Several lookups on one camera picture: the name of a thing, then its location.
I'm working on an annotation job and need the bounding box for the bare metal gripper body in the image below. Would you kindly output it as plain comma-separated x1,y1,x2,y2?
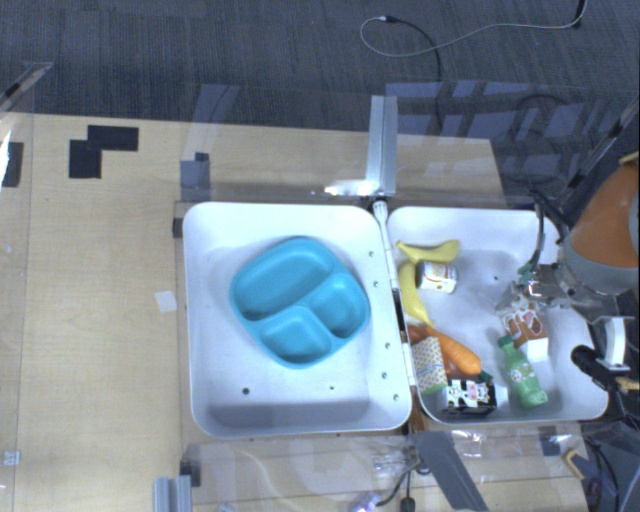
523,263,589,311

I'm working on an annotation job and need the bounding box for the brown and white carton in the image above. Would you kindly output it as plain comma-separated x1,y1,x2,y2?
499,303,551,363

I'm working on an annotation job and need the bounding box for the white plastic tray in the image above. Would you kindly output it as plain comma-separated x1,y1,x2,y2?
386,205,611,427
181,201,414,440

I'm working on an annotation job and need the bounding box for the green bottle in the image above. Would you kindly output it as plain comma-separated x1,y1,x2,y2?
496,335,550,411

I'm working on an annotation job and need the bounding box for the orange carrot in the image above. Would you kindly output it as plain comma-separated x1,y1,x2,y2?
407,323,483,378

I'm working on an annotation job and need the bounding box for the white can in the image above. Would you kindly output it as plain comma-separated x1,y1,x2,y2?
414,260,459,296

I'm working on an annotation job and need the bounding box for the yellow banana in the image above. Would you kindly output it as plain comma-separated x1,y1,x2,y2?
394,238,461,265
397,260,436,329

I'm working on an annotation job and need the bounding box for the black and white carton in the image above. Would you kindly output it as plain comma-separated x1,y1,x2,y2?
441,377,499,416

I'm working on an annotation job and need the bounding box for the yellow patterned packet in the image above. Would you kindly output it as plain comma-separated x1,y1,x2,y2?
410,335,450,397

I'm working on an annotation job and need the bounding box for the blue divided plate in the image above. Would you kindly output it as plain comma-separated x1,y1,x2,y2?
228,235,373,371

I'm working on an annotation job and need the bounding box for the black cylinder on white bracket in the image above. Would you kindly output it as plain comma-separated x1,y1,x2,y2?
570,315,633,390

